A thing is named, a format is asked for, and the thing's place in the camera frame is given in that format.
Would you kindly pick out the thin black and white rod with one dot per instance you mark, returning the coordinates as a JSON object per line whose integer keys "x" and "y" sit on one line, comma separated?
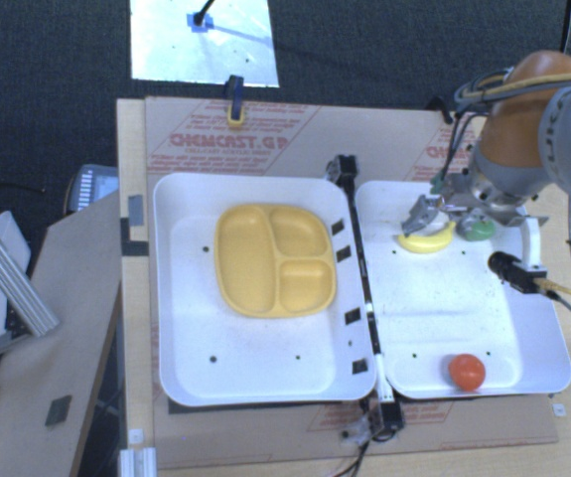
{"x": 363, "y": 271}

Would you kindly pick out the black cylinder on white bracket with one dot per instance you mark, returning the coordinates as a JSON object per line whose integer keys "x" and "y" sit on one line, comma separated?
{"x": 508, "y": 266}

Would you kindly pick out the yellow divided plate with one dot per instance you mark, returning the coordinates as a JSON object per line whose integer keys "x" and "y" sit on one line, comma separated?
{"x": 265, "y": 266}

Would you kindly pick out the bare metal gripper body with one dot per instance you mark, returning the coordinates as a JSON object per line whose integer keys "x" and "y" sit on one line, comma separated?
{"x": 488, "y": 198}

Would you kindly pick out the orange-red toy tomato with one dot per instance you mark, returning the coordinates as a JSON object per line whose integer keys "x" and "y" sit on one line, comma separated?
{"x": 466, "y": 371}

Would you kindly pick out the white plastic tray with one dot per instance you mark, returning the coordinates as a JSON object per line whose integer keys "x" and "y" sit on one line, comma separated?
{"x": 444, "y": 306}
{"x": 245, "y": 356}

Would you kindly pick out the green toy fruit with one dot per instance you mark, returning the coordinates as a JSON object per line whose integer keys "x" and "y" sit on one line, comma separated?
{"x": 484, "y": 230}

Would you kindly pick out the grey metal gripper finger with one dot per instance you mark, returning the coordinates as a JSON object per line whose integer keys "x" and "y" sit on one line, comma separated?
{"x": 423, "y": 214}
{"x": 467, "y": 223}

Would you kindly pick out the yellow banana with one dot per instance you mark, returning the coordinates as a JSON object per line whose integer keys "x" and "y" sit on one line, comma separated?
{"x": 426, "y": 244}

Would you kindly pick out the brown cardboard board red print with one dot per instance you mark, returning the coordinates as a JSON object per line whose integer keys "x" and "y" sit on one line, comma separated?
{"x": 285, "y": 137}

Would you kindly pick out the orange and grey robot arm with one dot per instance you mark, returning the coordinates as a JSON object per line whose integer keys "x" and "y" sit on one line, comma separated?
{"x": 523, "y": 127}

